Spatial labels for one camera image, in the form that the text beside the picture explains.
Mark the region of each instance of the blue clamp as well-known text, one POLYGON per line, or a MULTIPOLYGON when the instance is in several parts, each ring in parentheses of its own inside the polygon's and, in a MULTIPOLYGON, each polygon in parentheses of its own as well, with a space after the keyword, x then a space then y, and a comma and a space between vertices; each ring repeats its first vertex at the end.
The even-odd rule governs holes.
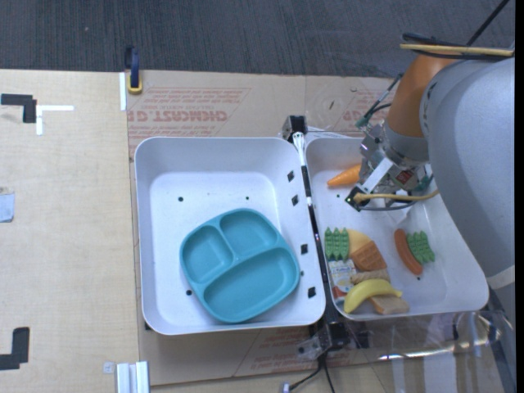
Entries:
POLYGON ((128 92, 139 94, 142 92, 142 79, 139 74, 138 49, 133 45, 125 48, 125 68, 130 70, 129 79, 126 81, 128 92))

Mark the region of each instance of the yellow banana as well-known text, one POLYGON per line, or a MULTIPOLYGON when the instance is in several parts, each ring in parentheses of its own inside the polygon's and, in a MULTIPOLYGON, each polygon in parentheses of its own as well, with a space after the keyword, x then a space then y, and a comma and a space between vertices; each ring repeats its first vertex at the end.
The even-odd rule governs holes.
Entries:
POLYGON ((359 282, 346 294, 346 298, 344 299, 344 311, 346 313, 351 313, 369 297, 381 296, 384 294, 392 294, 400 297, 402 296, 402 291, 393 288, 385 279, 372 278, 359 282))

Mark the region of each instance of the yellow cable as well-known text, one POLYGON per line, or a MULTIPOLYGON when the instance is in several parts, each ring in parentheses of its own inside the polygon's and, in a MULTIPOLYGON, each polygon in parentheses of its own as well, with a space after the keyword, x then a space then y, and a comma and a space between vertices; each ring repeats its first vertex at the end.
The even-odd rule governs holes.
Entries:
POLYGON ((436 189, 430 194, 427 195, 396 195, 394 193, 357 193, 355 196, 353 196, 353 201, 355 201, 357 204, 360 204, 363 201, 370 200, 372 198, 390 198, 393 200, 398 201, 424 201, 429 198, 433 198, 435 195, 439 193, 439 190, 436 189))

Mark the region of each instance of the white tray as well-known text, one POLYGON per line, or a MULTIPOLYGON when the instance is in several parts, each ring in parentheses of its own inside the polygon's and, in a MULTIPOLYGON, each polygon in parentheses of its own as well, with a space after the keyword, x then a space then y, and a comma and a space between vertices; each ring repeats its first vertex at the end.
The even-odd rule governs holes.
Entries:
MULTIPOLYGON (((439 196, 420 201, 408 209, 376 212, 356 211, 344 200, 350 187, 328 187, 326 182, 342 170, 359 163, 361 138, 318 138, 306 147, 312 197, 318 230, 323 237, 326 228, 351 228, 367 234, 375 241, 384 257, 391 285, 403 292, 408 301, 408 316, 452 313, 481 309, 488 301, 486 277, 465 241, 455 227, 439 196), (395 248, 393 232, 403 228, 407 233, 423 230, 435 262, 424 264, 417 277, 402 263, 395 248)), ((365 301, 352 314, 353 320, 390 318, 373 311, 365 301)))
POLYGON ((290 143, 281 138, 149 138, 137 147, 135 173, 142 312, 154 331, 181 335, 305 326, 322 317, 326 296, 300 162, 290 143), (179 249, 194 228, 236 208, 256 210, 275 226, 295 252, 301 276, 281 303, 231 324, 213 318, 194 293, 187 294, 191 287, 179 249))

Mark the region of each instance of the white tape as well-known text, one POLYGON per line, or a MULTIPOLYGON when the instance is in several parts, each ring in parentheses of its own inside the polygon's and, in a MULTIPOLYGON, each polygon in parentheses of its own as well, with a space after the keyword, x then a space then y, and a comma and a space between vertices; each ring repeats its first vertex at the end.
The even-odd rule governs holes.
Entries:
POLYGON ((515 265, 510 266, 509 268, 506 268, 504 271, 500 271, 499 273, 496 273, 492 277, 486 278, 486 281, 488 284, 490 284, 490 287, 494 290, 498 290, 499 288, 506 287, 507 285, 511 284, 512 282, 515 282, 515 265))
POLYGON ((120 77, 120 110, 125 111, 127 108, 126 92, 125 92, 125 73, 119 73, 120 77))
POLYGON ((37 105, 36 106, 36 134, 43 134, 43 112, 44 111, 74 111, 72 105, 37 105))

